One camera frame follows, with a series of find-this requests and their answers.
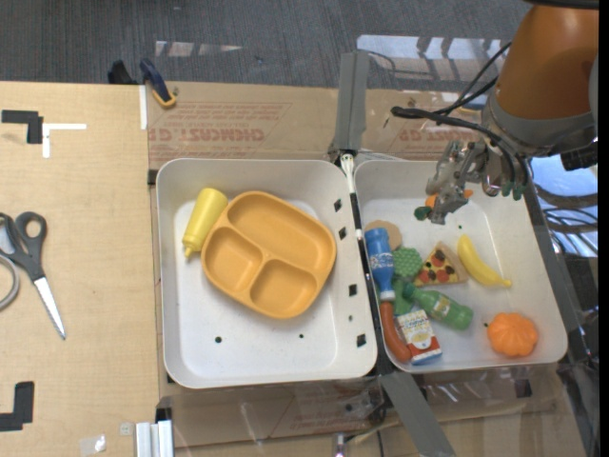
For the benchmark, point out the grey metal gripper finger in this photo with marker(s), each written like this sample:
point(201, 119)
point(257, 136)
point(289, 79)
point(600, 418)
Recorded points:
point(447, 205)
point(440, 169)

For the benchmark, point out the green bottle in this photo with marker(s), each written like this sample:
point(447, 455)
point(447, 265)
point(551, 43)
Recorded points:
point(442, 308)

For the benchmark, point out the yellow banana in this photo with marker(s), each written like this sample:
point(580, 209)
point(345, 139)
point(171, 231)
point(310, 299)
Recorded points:
point(476, 262)

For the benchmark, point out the red and white carton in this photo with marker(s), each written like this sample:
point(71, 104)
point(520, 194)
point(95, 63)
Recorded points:
point(419, 338)

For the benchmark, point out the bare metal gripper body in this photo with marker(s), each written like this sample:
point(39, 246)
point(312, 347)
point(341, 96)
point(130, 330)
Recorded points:
point(480, 164)

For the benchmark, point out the black cylinder on white bracket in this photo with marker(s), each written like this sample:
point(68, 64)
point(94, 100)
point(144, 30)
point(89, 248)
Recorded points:
point(578, 157)

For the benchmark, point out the orange pumpkin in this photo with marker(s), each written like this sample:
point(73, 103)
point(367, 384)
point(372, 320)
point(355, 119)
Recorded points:
point(513, 335)

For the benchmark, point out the pizza slice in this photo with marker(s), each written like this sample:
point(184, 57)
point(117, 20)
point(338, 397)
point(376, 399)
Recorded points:
point(440, 269)

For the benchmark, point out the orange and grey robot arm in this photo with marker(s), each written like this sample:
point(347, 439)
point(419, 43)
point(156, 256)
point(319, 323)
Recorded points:
point(547, 65)

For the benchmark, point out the brown cardboard board red print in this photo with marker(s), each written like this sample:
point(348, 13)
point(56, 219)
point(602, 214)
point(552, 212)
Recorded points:
point(247, 126)

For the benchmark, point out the orange divided plate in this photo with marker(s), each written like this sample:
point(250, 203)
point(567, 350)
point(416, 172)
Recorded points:
point(266, 255)

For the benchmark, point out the blue bottle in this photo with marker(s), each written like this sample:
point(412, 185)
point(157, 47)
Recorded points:
point(379, 260)

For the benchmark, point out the green broccoli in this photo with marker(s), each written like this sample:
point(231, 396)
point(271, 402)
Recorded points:
point(407, 262)

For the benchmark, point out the white plastic tray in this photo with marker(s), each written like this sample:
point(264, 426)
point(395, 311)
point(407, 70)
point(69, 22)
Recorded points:
point(266, 350)
point(504, 236)

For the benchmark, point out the brown biscuit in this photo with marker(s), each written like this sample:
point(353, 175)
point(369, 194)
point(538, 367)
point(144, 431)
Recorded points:
point(395, 233)

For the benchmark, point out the red sausage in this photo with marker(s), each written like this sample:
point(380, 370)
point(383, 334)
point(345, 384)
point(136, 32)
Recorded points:
point(394, 336)

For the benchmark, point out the orange carrot green top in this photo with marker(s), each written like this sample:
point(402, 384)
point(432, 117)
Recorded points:
point(421, 212)

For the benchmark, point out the yellow mustard bottle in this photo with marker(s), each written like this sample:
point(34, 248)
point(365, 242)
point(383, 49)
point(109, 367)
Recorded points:
point(203, 219)

